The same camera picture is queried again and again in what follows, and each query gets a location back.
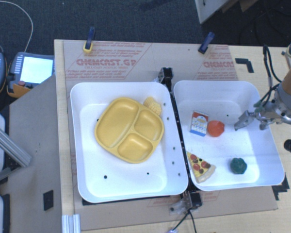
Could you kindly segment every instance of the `screen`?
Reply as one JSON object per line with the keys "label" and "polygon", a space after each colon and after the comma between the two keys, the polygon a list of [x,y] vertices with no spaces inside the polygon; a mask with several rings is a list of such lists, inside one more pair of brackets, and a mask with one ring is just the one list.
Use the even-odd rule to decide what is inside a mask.
{"label": "screen", "polygon": [[29,83],[42,83],[52,75],[53,60],[24,57],[20,80]]}

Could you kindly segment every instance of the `black carpet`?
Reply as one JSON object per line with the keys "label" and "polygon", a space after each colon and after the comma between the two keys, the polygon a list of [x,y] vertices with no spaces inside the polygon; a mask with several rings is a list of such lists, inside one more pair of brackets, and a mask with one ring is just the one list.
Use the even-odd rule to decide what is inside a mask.
{"label": "black carpet", "polygon": [[[239,3],[202,25],[194,0],[5,0],[22,7],[34,30],[27,52],[54,54],[54,39],[197,43],[209,32],[214,44],[286,47],[291,42],[291,0],[259,0],[246,12]],[[0,45],[7,62],[24,51],[31,32],[27,16],[0,3]],[[10,98],[0,99],[0,109]]]}

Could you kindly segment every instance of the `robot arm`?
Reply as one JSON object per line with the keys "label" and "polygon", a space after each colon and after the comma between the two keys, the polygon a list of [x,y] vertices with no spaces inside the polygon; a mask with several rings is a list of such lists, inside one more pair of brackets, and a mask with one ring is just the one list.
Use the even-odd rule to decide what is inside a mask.
{"label": "robot arm", "polygon": [[[275,91],[274,98],[269,101],[272,91]],[[254,112],[245,111],[234,128],[238,130],[249,125],[254,119],[260,121],[260,129],[264,130],[272,123],[287,123],[291,125],[291,68],[284,80],[270,88],[270,91],[254,106]]]}

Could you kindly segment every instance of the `yellow divided plate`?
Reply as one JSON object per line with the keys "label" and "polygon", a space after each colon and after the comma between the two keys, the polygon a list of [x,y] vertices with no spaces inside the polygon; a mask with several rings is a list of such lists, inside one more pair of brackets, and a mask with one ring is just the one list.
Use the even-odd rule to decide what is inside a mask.
{"label": "yellow divided plate", "polygon": [[146,161],[164,133],[162,119],[130,98],[115,99],[95,126],[95,138],[107,151],[130,163]]}

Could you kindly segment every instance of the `metal bracket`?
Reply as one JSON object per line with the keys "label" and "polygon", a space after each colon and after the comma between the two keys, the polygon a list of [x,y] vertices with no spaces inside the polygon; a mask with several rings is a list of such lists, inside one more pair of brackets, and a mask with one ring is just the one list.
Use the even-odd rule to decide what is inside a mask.
{"label": "metal bracket", "polygon": [[250,123],[254,121],[255,113],[249,112],[246,110],[238,119],[238,121],[234,124],[235,130],[241,129],[243,127],[248,126]]}
{"label": "metal bracket", "polygon": [[182,199],[169,206],[169,215],[183,214],[188,210],[196,210],[202,206],[202,200],[198,192],[185,191],[182,194]]}
{"label": "metal bracket", "polygon": [[171,80],[174,77],[173,69],[171,67],[162,67],[159,72],[159,82],[166,85],[169,92],[172,92],[171,89]]}
{"label": "metal bracket", "polygon": [[[19,164],[19,167],[27,167],[31,161],[31,156],[27,154],[27,152],[20,147],[18,147],[11,138],[0,129],[0,148],[8,154],[14,161]],[[17,170],[11,169],[9,167],[5,168],[0,172],[0,180],[6,178],[10,173]]]}
{"label": "metal bracket", "polygon": [[235,61],[236,61],[237,64],[245,64],[245,65],[247,65],[248,72],[249,73],[254,73],[251,61],[249,61],[248,59],[235,58]]}
{"label": "metal bracket", "polygon": [[62,229],[63,233],[81,233],[80,215],[62,215]]}

